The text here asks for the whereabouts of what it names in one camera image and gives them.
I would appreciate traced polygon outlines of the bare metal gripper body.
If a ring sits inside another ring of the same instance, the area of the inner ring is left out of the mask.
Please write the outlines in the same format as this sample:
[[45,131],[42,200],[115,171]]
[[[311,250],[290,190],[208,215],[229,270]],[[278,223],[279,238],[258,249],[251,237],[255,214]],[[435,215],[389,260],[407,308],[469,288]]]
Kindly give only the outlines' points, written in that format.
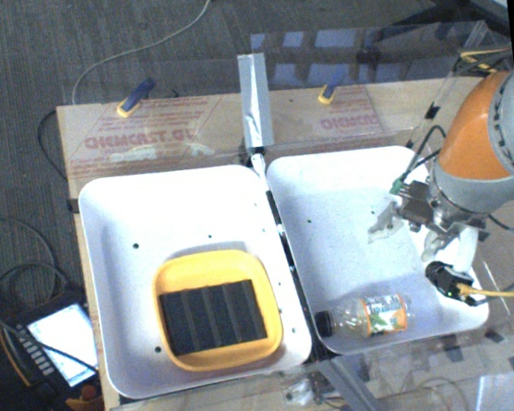
[[487,238],[486,216],[454,203],[435,180],[407,184],[400,180],[392,189],[394,195],[402,198],[398,215],[408,221],[414,232],[422,226],[427,228],[431,236],[425,240],[426,245],[451,242],[465,231],[474,232],[477,239]]

